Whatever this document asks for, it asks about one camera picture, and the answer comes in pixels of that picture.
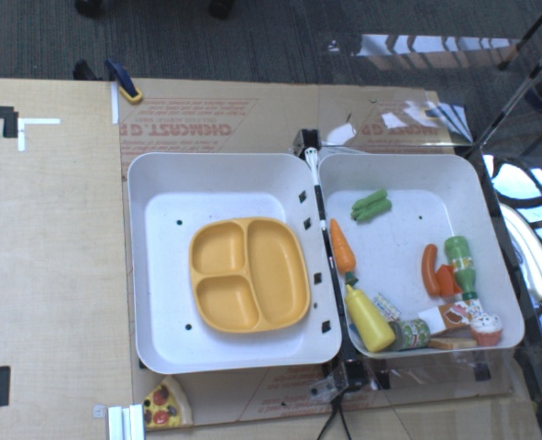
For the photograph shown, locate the thin black and white rod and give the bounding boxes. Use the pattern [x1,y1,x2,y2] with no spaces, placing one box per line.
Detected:
[304,147,360,292]

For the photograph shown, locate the yellow divided plate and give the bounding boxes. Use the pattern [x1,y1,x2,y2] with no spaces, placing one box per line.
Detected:
[188,216,312,335]

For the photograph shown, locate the orange carrot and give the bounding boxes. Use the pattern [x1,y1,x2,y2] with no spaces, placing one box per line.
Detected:
[328,218,360,287]

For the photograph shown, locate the brown cardboard board red print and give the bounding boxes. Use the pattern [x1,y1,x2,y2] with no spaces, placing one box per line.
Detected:
[116,77,515,424]

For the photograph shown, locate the green beans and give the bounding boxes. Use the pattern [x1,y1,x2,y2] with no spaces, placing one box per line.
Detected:
[350,187,393,223]

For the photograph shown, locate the white plastic tray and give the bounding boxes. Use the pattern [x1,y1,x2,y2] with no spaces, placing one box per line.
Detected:
[127,151,344,376]
[317,152,526,360]

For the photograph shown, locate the yellow mustard bottle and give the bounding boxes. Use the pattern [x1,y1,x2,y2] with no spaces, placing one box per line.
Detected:
[344,283,397,354]

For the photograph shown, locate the small white packet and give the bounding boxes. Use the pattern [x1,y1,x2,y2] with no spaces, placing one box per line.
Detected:
[371,291,404,323]

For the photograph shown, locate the orange sausage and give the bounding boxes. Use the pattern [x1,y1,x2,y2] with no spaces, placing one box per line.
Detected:
[420,243,442,299]

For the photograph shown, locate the green and white can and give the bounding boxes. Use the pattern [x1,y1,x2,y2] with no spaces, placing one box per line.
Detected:
[388,318,432,352]

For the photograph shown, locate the orange wedge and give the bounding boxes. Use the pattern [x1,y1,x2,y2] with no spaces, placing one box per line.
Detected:
[435,264,463,298]

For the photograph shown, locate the green bottle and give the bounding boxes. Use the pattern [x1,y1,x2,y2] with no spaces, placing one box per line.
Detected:
[443,236,480,302]

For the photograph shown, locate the white and brown carton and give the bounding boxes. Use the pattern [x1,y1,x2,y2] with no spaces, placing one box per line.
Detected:
[417,297,486,336]

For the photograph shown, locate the pizza slice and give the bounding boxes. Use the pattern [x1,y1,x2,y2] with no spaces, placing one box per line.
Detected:
[141,374,194,430]

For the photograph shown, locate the tan bread slice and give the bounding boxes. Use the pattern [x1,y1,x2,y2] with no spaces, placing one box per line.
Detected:
[426,335,479,350]

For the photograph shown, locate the pink cupcake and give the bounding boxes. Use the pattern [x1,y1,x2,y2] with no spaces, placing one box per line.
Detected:
[469,311,504,348]

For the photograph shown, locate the black block with wires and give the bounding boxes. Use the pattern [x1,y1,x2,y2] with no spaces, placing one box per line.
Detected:
[292,128,322,157]
[310,358,373,402]

